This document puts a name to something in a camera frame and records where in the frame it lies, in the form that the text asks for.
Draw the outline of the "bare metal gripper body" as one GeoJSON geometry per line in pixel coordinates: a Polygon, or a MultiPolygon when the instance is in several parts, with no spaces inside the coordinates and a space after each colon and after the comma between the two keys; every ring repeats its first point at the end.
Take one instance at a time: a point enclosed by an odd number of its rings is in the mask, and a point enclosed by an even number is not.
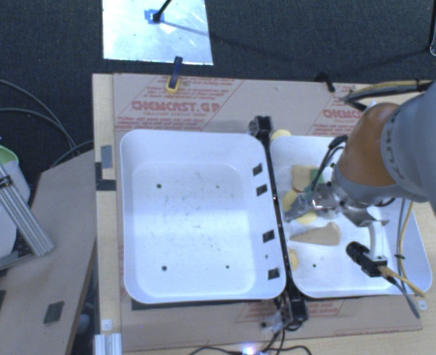
{"type": "Polygon", "coordinates": [[[310,208],[316,211],[318,216],[335,217],[349,211],[349,196],[336,182],[319,183],[313,189],[308,186],[305,193],[315,196],[315,205],[310,208]]]}

